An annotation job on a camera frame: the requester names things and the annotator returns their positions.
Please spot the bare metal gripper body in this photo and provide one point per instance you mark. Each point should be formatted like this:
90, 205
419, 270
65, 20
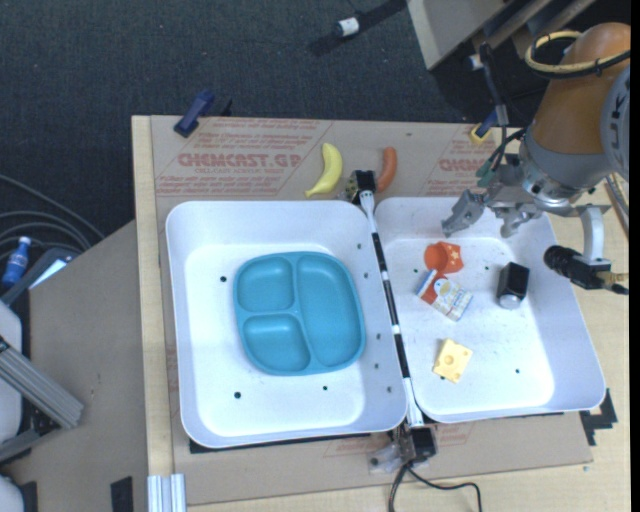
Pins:
535, 192

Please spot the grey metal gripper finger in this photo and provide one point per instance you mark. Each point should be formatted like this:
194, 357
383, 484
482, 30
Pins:
464, 210
514, 220

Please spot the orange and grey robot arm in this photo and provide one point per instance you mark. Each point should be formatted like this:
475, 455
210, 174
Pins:
570, 115

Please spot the orange cup with star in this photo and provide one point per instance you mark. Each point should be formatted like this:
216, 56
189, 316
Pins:
442, 256

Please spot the black can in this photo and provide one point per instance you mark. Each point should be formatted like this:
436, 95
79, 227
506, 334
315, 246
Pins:
513, 282

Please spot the orange sausage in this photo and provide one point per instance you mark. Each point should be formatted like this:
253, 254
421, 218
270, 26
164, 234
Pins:
388, 167

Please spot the white and orange carton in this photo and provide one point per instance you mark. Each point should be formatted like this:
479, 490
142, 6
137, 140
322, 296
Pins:
447, 296

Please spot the thin black and white rod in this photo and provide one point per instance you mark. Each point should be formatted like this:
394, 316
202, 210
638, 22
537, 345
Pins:
387, 285

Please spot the yellow banana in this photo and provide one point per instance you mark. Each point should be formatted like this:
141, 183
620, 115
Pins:
331, 170

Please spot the white plastic tray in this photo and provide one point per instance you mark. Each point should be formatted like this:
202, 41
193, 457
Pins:
505, 360
210, 350

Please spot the yellow cheese wedge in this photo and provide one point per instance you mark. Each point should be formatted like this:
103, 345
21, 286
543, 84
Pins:
452, 361

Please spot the blue divided plate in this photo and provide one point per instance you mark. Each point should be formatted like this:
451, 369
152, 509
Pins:
325, 305

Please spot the brown cardboard board red print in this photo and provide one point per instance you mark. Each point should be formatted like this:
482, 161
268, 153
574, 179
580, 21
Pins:
260, 165

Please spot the dark bottle with white label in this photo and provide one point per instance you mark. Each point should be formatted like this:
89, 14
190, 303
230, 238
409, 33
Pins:
347, 26

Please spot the blue plastic bottle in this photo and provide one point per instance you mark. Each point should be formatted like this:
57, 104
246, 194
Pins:
16, 262

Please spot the black cylinder on white bracket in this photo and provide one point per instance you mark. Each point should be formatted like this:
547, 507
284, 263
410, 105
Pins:
575, 265

